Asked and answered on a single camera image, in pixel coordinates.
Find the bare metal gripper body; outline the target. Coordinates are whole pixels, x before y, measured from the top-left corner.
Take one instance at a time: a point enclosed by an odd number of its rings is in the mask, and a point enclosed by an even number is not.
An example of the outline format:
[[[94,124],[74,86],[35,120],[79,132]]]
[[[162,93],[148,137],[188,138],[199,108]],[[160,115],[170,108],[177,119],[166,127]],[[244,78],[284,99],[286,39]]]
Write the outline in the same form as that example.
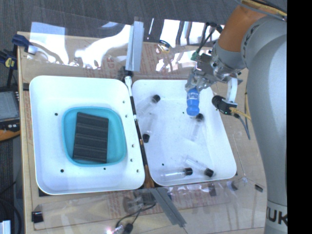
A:
[[[243,69],[240,63],[234,67],[228,66],[218,55],[194,53],[192,60],[196,61],[196,66],[192,69],[192,85],[228,83],[231,79],[238,78]]]

